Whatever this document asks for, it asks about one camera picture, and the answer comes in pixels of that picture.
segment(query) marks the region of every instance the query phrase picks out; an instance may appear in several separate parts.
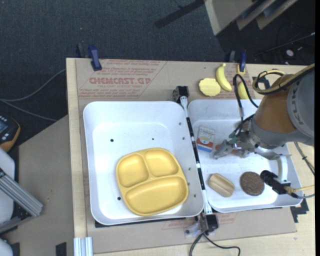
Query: black floor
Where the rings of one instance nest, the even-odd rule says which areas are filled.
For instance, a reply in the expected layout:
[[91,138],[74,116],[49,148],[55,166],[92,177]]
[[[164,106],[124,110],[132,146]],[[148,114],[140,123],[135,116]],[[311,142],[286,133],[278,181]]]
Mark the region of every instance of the black floor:
[[[66,68],[78,43],[95,44],[110,59],[222,62],[246,50],[247,63],[314,63],[315,36],[256,54],[315,32],[315,7],[315,0],[299,0],[263,30],[255,21],[242,31],[232,23],[214,36],[199,0],[0,1],[0,115],[21,125],[16,146],[67,115],[65,72],[27,99],[3,100],[39,89]],[[286,58],[287,49],[295,58]]]

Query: small package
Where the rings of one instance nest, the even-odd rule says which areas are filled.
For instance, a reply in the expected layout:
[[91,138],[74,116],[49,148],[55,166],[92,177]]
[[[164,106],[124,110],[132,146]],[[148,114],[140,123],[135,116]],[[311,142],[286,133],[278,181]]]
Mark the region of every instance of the small package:
[[205,126],[200,126],[198,130],[198,137],[196,139],[196,146],[199,150],[211,152],[214,146],[215,130]]

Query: brown round object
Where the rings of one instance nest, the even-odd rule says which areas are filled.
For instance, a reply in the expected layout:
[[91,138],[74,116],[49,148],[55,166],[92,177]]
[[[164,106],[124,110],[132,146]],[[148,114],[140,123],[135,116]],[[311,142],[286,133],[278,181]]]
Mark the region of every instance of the brown round object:
[[253,171],[247,171],[241,175],[240,186],[250,196],[259,196],[265,189],[265,184],[260,175]]

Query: yellow and black object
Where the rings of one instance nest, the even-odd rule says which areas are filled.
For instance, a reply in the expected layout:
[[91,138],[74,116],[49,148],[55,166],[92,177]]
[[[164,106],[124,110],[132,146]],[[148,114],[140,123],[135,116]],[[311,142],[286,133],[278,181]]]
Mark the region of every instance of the yellow and black object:
[[12,117],[0,113],[0,147],[8,152],[15,144],[20,125]]

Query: yellow sponge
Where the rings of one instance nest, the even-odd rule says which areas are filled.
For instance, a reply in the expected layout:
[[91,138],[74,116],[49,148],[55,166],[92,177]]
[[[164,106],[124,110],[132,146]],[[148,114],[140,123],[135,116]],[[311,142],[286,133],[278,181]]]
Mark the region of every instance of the yellow sponge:
[[221,86],[214,78],[205,78],[199,83],[200,91],[206,96],[216,96],[220,93]]

